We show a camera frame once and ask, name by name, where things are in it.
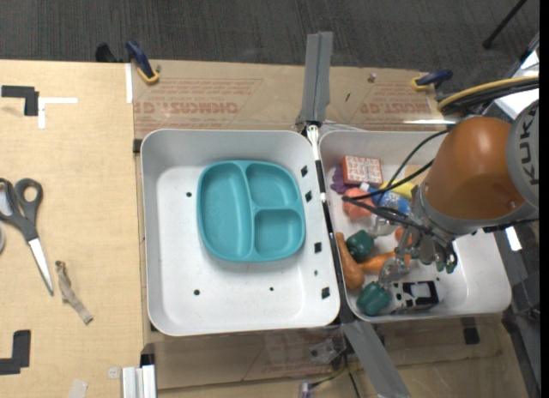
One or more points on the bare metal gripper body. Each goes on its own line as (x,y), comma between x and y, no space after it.
(429,233)

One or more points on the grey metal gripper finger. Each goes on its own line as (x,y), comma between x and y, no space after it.
(392,271)
(427,252)

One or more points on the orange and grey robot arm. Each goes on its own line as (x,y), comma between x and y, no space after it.
(472,173)

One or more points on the orange toy carrot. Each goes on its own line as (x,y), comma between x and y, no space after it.
(379,262)

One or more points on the green toy pepper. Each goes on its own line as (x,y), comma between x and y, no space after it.
(372,299)
(359,244)

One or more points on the black and white carton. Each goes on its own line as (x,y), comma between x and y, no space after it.
(418,295)

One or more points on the orange toy squash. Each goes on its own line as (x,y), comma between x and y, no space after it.
(351,267)

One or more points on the blue and yellow bottle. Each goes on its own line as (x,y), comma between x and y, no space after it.
(394,199)

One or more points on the white plastic tray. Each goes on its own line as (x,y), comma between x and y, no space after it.
(240,293)
(472,285)

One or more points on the pink toy doughnut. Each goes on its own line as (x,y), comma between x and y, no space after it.
(356,207)

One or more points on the orange patterned carton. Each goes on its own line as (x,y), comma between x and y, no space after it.
(362,170)

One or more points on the purple toy grapes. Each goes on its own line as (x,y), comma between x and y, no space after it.
(337,182)

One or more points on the teal divided plate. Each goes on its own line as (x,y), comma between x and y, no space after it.
(227,212)

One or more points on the brown cardboard board red print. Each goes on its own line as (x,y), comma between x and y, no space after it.
(214,100)

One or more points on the beige crumpled tape strip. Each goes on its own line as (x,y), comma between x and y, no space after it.
(68,291)

